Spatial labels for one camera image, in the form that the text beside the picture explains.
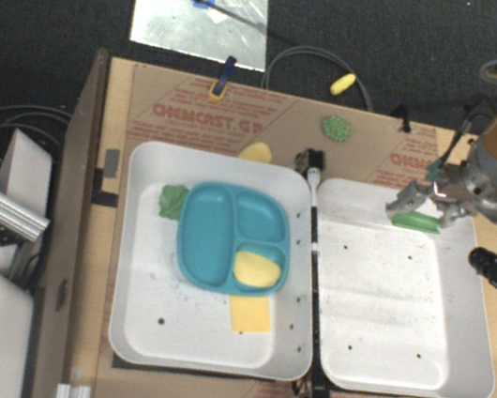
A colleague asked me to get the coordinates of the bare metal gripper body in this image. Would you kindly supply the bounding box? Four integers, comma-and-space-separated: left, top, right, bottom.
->
430, 161, 497, 223

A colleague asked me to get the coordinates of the green toy cucumber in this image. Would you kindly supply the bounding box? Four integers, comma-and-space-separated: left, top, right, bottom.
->
389, 207, 444, 237

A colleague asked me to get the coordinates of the white plastic tray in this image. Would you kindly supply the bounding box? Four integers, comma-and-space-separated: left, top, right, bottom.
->
94, 136, 347, 395
282, 173, 497, 398

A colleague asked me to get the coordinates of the green dotted round toy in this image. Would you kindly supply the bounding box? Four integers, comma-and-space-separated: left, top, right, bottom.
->
318, 113, 355, 145

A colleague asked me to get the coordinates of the thin black and white rod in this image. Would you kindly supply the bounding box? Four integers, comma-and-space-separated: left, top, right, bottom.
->
269, 166, 362, 398

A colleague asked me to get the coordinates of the yellow toy corn cob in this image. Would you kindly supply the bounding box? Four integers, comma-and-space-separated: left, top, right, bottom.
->
327, 69, 358, 100

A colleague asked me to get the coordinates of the pale yellow round toy food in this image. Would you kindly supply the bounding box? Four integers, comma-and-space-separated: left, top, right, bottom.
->
236, 138, 275, 166

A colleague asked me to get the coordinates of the yellow toy potato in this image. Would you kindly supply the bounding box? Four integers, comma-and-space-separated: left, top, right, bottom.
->
230, 249, 286, 293

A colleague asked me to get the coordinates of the yellow toy cheese slice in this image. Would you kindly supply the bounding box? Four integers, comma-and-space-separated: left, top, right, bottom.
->
224, 290, 278, 340

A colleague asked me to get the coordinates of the brown cardboard board, red print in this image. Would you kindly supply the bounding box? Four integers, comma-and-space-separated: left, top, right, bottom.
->
74, 62, 497, 398

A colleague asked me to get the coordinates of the blue divided plate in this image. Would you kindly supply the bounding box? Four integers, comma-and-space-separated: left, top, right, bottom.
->
167, 176, 302, 304

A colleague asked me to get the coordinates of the green toy lettuce leaf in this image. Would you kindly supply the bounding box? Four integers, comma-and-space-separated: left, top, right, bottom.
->
155, 180, 192, 223

